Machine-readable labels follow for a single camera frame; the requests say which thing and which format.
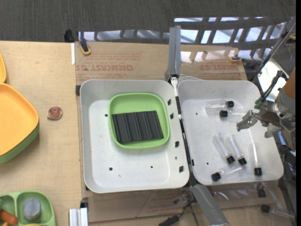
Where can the small black cap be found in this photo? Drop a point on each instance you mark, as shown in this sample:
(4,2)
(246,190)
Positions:
(261,193)

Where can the white plastic tray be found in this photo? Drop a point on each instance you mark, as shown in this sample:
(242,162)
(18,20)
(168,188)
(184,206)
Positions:
(204,140)
(131,168)

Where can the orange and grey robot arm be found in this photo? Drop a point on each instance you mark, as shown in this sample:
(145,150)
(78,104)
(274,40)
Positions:
(290,83)

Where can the thin black and white rod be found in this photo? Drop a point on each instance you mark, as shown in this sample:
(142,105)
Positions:
(181,123)

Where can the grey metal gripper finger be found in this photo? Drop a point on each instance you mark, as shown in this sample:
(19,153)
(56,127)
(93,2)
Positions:
(249,115)
(244,125)

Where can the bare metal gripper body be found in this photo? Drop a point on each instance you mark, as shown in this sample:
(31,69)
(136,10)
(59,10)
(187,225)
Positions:
(270,118)

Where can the orange plate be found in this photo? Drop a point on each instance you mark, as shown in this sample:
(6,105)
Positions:
(14,119)
(2,69)

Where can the black cylinder on white bracket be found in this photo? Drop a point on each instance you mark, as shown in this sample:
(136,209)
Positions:
(288,154)

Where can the grey can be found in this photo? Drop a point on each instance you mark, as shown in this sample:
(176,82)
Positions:
(32,208)

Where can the brown cardboard board red print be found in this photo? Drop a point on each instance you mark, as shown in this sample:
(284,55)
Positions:
(131,62)

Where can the clear plastic bottle black cap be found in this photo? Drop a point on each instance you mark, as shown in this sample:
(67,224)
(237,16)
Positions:
(223,113)
(235,147)
(222,146)
(255,156)
(265,208)
(218,104)
(227,172)

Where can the black ribbed holder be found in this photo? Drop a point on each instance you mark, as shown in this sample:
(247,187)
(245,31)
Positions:
(137,126)

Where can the green divided plate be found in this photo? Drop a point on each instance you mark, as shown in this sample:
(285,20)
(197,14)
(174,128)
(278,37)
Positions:
(48,208)

